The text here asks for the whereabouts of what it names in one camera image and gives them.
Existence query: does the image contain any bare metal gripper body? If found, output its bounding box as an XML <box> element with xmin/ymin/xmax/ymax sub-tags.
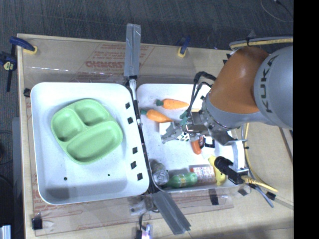
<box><xmin>181</xmin><ymin>110</ymin><xmax>236</xmax><ymax>146</ymax></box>

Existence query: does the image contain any white plastic tray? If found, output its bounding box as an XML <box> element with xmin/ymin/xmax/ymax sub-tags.
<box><xmin>136</xmin><ymin>83</ymin><xmax>250</xmax><ymax>193</ymax></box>
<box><xmin>29</xmin><ymin>82</ymin><xmax>150</xmax><ymax>206</ymax></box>

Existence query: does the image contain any orange carrot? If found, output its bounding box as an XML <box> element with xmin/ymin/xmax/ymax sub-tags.
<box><xmin>156</xmin><ymin>98</ymin><xmax>190</xmax><ymax>110</ymax></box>
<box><xmin>140</xmin><ymin>109</ymin><xmax>174</xmax><ymax>123</ymax></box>

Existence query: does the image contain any black and white packet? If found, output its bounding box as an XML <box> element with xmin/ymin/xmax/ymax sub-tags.
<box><xmin>203</xmin><ymin>135</ymin><xmax>216</xmax><ymax>149</ymax></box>

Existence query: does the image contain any silver can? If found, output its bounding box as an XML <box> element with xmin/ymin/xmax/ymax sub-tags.
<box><xmin>150</xmin><ymin>161</ymin><xmax>170</xmax><ymax>186</ymax></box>

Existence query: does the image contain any green plastic bottle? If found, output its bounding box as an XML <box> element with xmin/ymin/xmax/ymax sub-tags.
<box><xmin>165</xmin><ymin>172</ymin><xmax>198</xmax><ymax>189</ymax></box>

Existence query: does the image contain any orange and white packet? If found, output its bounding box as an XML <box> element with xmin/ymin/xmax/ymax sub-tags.
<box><xmin>189</xmin><ymin>165</ymin><xmax>217</xmax><ymax>185</ymax></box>

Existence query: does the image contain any yellow banana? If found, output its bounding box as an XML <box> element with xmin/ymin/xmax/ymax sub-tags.
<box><xmin>207</xmin><ymin>155</ymin><xmax>227</xmax><ymax>187</ymax></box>

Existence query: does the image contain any green divided plate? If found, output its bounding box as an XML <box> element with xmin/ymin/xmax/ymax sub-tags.
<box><xmin>50</xmin><ymin>98</ymin><xmax>124</xmax><ymax>165</ymax></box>

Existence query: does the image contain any brown cardboard board red print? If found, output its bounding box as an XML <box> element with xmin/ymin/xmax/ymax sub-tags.
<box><xmin>21</xmin><ymin>37</ymin><xmax>235</xmax><ymax>237</ymax></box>

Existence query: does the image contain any black cylinder on white bracket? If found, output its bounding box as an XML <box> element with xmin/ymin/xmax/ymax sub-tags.
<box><xmin>214</xmin><ymin>139</ymin><xmax>250</xmax><ymax>185</ymax></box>

